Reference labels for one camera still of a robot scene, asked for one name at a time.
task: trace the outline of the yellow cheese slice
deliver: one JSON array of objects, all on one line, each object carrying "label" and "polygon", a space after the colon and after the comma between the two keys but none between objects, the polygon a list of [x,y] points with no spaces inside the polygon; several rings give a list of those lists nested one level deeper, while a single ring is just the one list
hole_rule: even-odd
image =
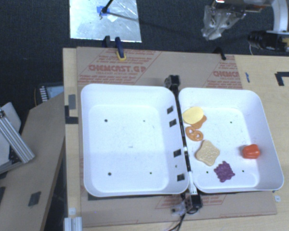
[{"label": "yellow cheese slice", "polygon": [[203,110],[200,107],[192,107],[182,114],[183,121],[187,124],[195,124],[203,118]]}]

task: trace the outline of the purple grapes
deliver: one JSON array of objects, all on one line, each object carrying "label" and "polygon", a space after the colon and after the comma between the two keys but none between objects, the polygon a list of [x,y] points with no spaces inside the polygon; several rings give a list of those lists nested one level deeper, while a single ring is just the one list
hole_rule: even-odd
[{"label": "purple grapes", "polygon": [[230,165],[223,161],[222,164],[219,164],[215,169],[214,172],[217,174],[218,179],[220,182],[224,182],[226,180],[230,180],[235,173],[232,171]]}]

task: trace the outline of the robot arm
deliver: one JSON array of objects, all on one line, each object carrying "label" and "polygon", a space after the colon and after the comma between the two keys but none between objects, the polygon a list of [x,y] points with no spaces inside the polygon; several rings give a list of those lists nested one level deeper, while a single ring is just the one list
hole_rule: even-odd
[{"label": "robot arm", "polygon": [[217,39],[248,12],[259,13],[263,8],[271,6],[274,11],[273,30],[252,32],[248,41],[251,46],[259,49],[289,52],[288,2],[289,0],[215,0],[211,6],[205,6],[202,35],[206,40]]}]

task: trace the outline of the black corner marker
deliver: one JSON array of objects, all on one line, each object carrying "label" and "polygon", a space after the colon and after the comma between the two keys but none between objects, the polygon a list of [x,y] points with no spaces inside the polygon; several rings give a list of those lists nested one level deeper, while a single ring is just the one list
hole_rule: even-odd
[{"label": "black corner marker", "polygon": [[39,203],[39,197],[41,192],[31,194],[28,206],[37,205]]},{"label": "black corner marker", "polygon": [[277,72],[275,74],[279,86],[284,86],[283,77],[289,77],[289,72]]},{"label": "black corner marker", "polygon": [[78,117],[69,116],[69,106],[64,106],[65,110],[65,117],[66,117],[66,124],[78,124]]}]

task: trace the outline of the metal plate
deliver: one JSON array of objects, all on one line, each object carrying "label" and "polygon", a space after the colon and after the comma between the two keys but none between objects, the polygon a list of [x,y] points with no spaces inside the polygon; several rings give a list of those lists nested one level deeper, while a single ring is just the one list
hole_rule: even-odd
[{"label": "metal plate", "polygon": [[72,39],[141,42],[136,0],[114,0],[102,19],[100,10],[109,0],[70,0],[70,37]]}]

